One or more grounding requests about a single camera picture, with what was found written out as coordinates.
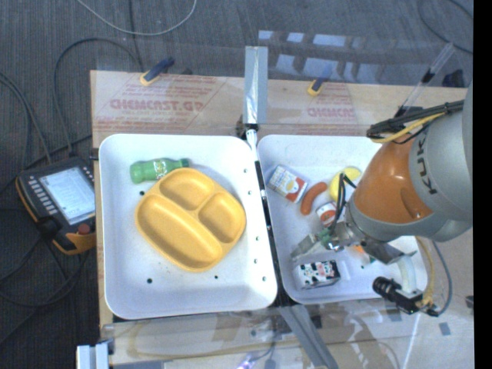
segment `sausage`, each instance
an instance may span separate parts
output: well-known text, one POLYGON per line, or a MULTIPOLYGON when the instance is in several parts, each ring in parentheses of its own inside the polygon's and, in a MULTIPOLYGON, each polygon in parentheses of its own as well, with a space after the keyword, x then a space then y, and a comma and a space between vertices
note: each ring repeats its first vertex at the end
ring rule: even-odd
POLYGON ((314 199, 327 189, 328 185, 323 181, 319 181, 317 184, 307 190, 301 202, 301 213, 304 216, 311 213, 311 207, 313 206, 314 199))

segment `yellow plate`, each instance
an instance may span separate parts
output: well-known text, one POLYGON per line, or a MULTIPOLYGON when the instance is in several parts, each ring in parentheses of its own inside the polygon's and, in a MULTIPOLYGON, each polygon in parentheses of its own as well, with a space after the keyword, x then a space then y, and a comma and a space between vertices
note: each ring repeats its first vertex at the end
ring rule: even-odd
POLYGON ((135 209, 140 233, 187 271, 206 271, 232 249, 246 226, 239 201, 193 168, 160 179, 135 209))

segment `touchscreen display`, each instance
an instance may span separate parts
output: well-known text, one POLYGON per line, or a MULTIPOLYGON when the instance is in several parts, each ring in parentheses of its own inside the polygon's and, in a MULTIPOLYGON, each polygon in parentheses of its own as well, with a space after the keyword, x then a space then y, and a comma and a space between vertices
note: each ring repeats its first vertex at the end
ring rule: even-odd
POLYGON ((70 225, 95 212, 94 188, 79 167, 43 176, 39 181, 70 225))

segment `gray carpet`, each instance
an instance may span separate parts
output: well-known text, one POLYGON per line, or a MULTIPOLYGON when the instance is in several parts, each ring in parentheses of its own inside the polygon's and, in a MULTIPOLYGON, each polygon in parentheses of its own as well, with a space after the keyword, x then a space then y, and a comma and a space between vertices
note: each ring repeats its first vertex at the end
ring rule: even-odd
MULTIPOLYGON (((159 32, 178 23, 193 3, 83 1, 117 26, 138 32, 159 32)), ((74 367, 76 346, 98 340, 95 251, 68 257, 49 241, 37 242, 38 232, 12 184, 23 168, 48 163, 25 103, 12 89, 31 105, 53 161, 68 156, 62 125, 74 153, 88 160, 91 69, 141 71, 172 55, 176 64, 170 72, 241 76, 246 45, 289 55, 289 35, 306 35, 296 52, 305 64, 306 58, 329 58, 323 45, 313 46, 315 35, 335 35, 364 38, 378 48, 388 41, 394 45, 391 40, 411 45, 421 65, 407 61, 371 80, 416 85, 424 63, 430 64, 447 40, 456 51, 435 84, 458 72, 454 85, 467 86, 473 77, 473 10, 474 0, 198 0, 194 14, 174 31, 132 37, 75 0, 0 0, 0 367, 74 367), (261 31, 275 36, 260 40, 261 31), (24 266, 5 279, 26 253, 24 266)), ((306 66, 294 68, 284 70, 271 61, 271 78, 310 78, 306 66)))

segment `green bottle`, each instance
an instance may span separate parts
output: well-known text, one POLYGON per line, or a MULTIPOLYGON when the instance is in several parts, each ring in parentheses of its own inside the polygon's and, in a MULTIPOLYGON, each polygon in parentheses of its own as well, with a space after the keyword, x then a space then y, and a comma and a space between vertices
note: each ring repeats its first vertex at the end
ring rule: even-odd
POLYGON ((143 181, 157 181, 176 168, 189 167, 186 158, 171 160, 170 158, 156 158, 150 161, 137 161, 130 165, 130 176, 133 183, 143 181))

